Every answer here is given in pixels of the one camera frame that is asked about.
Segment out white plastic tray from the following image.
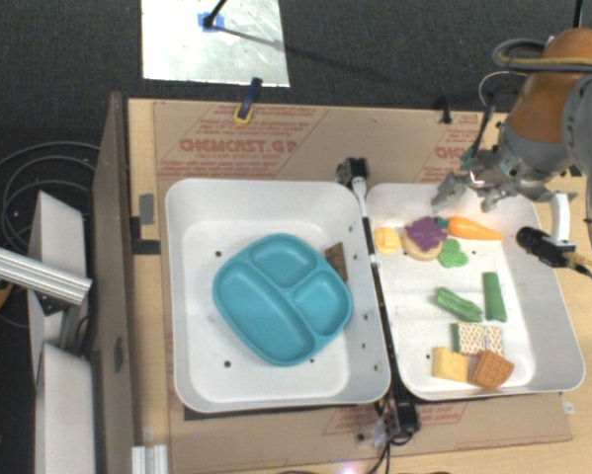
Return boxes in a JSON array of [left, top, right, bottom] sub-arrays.
[[164, 177, 392, 414], [365, 181, 587, 402]]

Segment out blue divided plate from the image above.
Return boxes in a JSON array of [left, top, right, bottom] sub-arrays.
[[211, 232, 354, 368]]

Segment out green rectangular stick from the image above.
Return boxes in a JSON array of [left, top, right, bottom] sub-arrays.
[[481, 271, 508, 324]]

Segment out brown chocolate bar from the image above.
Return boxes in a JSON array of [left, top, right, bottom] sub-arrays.
[[323, 242, 351, 283]]

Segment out brown waffle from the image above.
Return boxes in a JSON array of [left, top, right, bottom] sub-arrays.
[[467, 349, 516, 390]]

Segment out black cylinder on white bracket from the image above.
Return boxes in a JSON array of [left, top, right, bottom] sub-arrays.
[[516, 191, 578, 268]]

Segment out green bean pods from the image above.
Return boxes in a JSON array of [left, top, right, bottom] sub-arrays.
[[434, 286, 484, 323]]

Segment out yellow corn piece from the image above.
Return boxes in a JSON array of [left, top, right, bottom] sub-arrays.
[[373, 226, 403, 256]]

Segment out thin black and white rod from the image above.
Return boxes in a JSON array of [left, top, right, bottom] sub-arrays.
[[352, 177, 410, 434]]

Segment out brown cardboard board red print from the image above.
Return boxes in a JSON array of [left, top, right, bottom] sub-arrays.
[[151, 100, 573, 463]]

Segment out purple grapes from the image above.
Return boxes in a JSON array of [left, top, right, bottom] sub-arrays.
[[404, 216, 449, 251]]

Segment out green broccoli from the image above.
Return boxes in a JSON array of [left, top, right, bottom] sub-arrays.
[[437, 237, 470, 270]]

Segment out tan round biscuit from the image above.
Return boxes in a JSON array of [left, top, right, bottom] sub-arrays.
[[400, 232, 445, 263]]

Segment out yellow cheese wedge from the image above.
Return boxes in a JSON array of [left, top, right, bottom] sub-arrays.
[[431, 346, 472, 383]]

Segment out black block with thin wires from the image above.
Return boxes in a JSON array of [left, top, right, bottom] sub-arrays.
[[357, 402, 421, 448], [336, 156, 371, 186]]

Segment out orange carrot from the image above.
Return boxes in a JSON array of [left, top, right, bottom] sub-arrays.
[[434, 215, 505, 242]]

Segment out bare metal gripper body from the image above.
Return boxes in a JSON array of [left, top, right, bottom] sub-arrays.
[[467, 148, 523, 195]]

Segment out white patterned packet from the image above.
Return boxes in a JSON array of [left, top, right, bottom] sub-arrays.
[[451, 321, 505, 357]]

